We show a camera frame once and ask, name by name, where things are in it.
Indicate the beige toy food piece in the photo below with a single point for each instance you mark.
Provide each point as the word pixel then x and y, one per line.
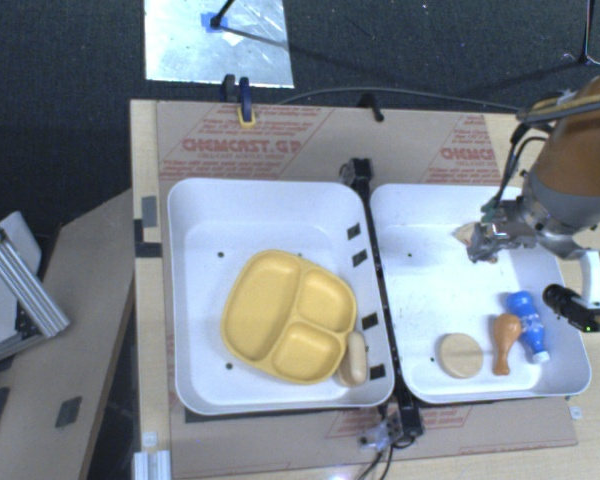
pixel 464 233

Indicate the brown toy chicken drumstick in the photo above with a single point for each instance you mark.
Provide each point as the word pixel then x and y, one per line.
pixel 506 333

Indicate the thin black rod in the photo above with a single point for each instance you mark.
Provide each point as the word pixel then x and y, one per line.
pixel 382 288

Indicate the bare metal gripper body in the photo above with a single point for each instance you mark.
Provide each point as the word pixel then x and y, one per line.
pixel 522 225

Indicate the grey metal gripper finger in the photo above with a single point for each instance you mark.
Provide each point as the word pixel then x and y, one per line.
pixel 490 231
pixel 481 251

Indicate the black cylinder on white bracket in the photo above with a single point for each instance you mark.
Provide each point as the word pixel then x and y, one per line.
pixel 572 304

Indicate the yellow divided plate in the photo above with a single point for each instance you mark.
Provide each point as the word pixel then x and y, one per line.
pixel 270 303

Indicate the beige toy bread roll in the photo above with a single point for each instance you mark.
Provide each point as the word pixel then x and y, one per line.
pixel 354 360

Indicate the brown cardboard board red print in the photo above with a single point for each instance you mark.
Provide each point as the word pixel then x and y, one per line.
pixel 290 143

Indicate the round beige biscuit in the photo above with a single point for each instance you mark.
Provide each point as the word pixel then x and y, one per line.
pixel 461 356

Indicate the blue plastic bottle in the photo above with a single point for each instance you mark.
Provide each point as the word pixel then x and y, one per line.
pixel 527 323

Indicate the white plastic tray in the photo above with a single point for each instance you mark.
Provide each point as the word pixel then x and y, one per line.
pixel 260 213
pixel 430 293

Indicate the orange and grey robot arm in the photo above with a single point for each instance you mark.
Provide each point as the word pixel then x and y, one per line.
pixel 572 153

